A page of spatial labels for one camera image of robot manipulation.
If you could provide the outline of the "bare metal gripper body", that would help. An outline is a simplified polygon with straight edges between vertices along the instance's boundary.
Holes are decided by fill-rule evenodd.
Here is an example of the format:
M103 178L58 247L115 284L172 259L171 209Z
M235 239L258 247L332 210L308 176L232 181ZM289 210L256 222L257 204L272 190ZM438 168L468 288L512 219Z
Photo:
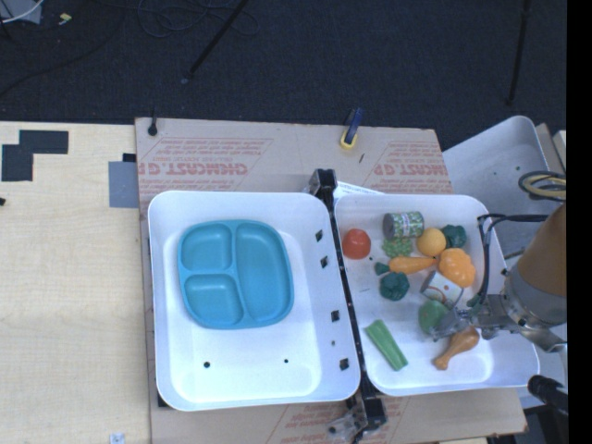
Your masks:
M526 324L524 308L509 294L488 294L472 308L471 322L483 339L494 339L502 332L521 334Z

